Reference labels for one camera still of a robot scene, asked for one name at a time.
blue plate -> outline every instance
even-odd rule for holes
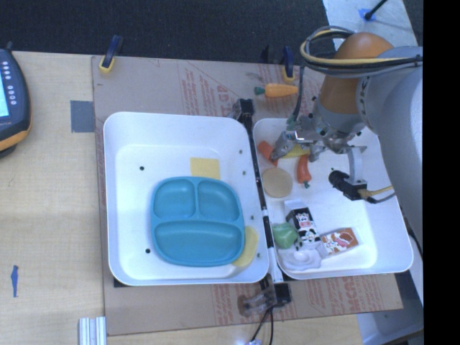
[[[220,180],[191,176],[161,181],[152,194],[151,222],[157,253],[176,265],[226,265],[244,248],[238,195]]]

white tray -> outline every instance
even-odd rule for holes
[[[271,145],[286,128],[286,119],[262,119],[254,125],[254,141],[266,141]],[[363,175],[368,189],[378,190],[391,184],[383,163],[377,136],[365,129],[350,144],[367,146],[362,153]],[[257,155],[260,174],[273,167],[261,154]],[[301,199],[309,207],[319,233],[328,233],[351,227],[357,234],[359,246],[349,252],[323,259],[321,266],[303,271],[289,270],[278,258],[280,268],[298,280],[322,277],[381,274],[406,271],[412,264],[413,251],[407,229],[396,198],[378,204],[350,201],[328,181],[332,170],[349,174],[349,159],[331,151],[321,153],[319,159],[308,163],[312,175],[310,187],[295,181],[297,158],[279,159],[277,166],[293,176],[294,186],[290,195],[272,198],[265,194],[267,210],[272,224],[285,221],[284,201]]]
[[[104,124],[103,145],[109,266],[117,280],[131,286],[249,283],[267,274],[265,230],[242,124],[224,117],[119,112]],[[191,157],[217,159],[221,180],[239,196],[245,226],[259,236],[248,266],[186,267],[156,253],[150,236],[152,192],[161,180],[191,176]]]

black floor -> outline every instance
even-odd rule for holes
[[[0,46],[104,54],[121,35],[120,55],[259,62],[269,45],[297,47],[327,25],[322,0],[0,0]],[[403,0],[423,46],[423,0]]]

cardboard surface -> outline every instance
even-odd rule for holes
[[[107,117],[117,111],[227,116],[239,98],[254,99],[254,123],[263,118],[287,118],[296,95],[266,99],[254,94],[256,86],[282,83],[281,65],[118,57],[112,71],[102,73],[100,60],[93,57],[91,67],[108,335],[259,322],[259,315],[244,317],[237,306],[242,295],[250,298],[260,292],[259,283],[154,287],[116,283],[107,257],[102,129]],[[311,99],[322,80],[321,74],[305,69],[301,113],[313,108]],[[274,313],[276,321],[402,308],[394,275],[290,281],[289,286],[293,301]]]

round cracker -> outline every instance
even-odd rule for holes
[[[282,198],[289,195],[293,189],[293,179],[287,171],[272,167],[263,172],[262,185],[270,197]]]

